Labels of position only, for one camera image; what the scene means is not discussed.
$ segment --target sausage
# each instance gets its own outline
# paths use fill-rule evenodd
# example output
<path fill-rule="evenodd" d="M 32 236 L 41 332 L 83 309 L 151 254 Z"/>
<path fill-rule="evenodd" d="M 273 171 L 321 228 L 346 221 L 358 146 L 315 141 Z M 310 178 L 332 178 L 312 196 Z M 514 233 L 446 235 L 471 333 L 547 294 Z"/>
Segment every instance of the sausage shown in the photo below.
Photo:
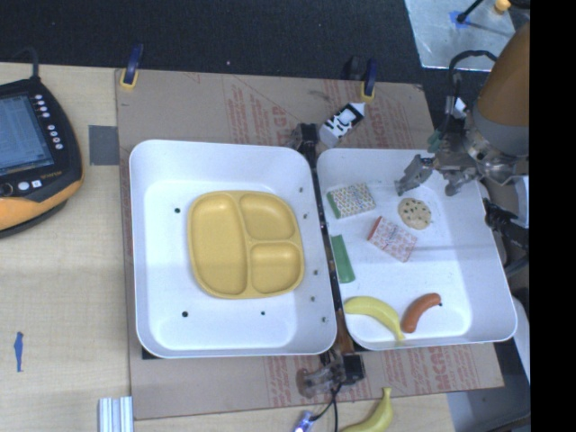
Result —
<path fill-rule="evenodd" d="M 417 298 L 404 312 L 401 329 L 404 333 L 413 333 L 422 314 L 431 307 L 441 305 L 442 298 L 437 292 L 429 292 Z"/>

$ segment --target cardboard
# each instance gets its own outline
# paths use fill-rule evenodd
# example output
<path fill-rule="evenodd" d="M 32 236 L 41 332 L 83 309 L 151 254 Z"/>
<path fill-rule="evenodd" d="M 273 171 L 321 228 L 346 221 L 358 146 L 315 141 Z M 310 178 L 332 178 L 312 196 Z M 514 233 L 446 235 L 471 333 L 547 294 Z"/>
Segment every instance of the cardboard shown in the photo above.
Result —
<path fill-rule="evenodd" d="M 323 123 L 358 102 L 360 82 L 141 70 L 129 90 L 119 85 L 120 73 L 116 100 L 135 419 L 327 402 L 326 395 L 301 396 L 296 386 L 299 370 L 322 367 L 316 355 L 174 360 L 143 352 L 135 330 L 128 159 L 136 144 L 150 139 L 282 146 L 299 123 Z M 377 83 L 365 118 L 340 146 L 422 149 L 432 130 L 417 85 Z M 503 385 L 493 344 L 363 352 L 362 358 L 366 377 L 343 388 L 338 401 L 379 399 L 383 386 L 400 397 Z"/>

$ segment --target table surface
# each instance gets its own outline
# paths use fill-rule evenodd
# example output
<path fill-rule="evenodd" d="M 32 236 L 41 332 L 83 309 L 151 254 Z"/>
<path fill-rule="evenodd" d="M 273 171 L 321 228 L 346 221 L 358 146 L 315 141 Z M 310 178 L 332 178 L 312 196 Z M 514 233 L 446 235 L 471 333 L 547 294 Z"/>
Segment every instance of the table surface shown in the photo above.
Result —
<path fill-rule="evenodd" d="M 27 64 L 0 63 L 0 84 L 31 74 Z M 99 399 L 131 395 L 119 168 L 88 164 L 89 126 L 117 126 L 114 69 L 40 66 L 40 76 L 74 123 L 85 181 L 54 217 L 0 239 L 0 428 L 93 432 Z M 339 427 L 367 418 L 375 403 L 339 403 Z M 392 406 L 391 432 L 454 430 L 445 394 L 394 398 Z M 303 410 L 139 420 L 134 430 L 291 431 Z M 313 430 L 332 431 L 334 422 L 332 409 Z"/>

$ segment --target yellow plate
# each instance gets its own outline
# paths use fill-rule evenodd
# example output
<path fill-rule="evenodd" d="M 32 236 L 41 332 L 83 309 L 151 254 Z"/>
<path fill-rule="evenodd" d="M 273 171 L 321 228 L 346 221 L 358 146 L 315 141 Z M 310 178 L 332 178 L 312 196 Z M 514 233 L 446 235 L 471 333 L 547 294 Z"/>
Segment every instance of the yellow plate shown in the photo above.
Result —
<path fill-rule="evenodd" d="M 188 211 L 188 249 L 194 276 L 209 294 L 240 299 L 288 293 L 304 275 L 298 222 L 280 197 L 218 191 Z"/>

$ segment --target banana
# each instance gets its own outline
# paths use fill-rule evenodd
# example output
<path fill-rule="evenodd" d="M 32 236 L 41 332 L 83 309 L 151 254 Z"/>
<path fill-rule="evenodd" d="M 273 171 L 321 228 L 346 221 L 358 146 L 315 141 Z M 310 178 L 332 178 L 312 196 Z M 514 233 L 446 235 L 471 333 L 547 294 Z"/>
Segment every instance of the banana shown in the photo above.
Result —
<path fill-rule="evenodd" d="M 363 422 L 353 424 L 352 426 L 345 427 L 342 432 L 383 432 L 388 428 L 394 416 L 392 402 L 390 400 L 392 387 L 382 387 L 382 390 L 382 399 L 378 402 L 370 418 L 365 419 Z"/>
<path fill-rule="evenodd" d="M 398 312 L 384 301 L 372 296 L 355 296 L 346 301 L 344 312 L 370 315 L 394 333 L 397 340 L 402 341 L 405 338 L 400 328 Z"/>

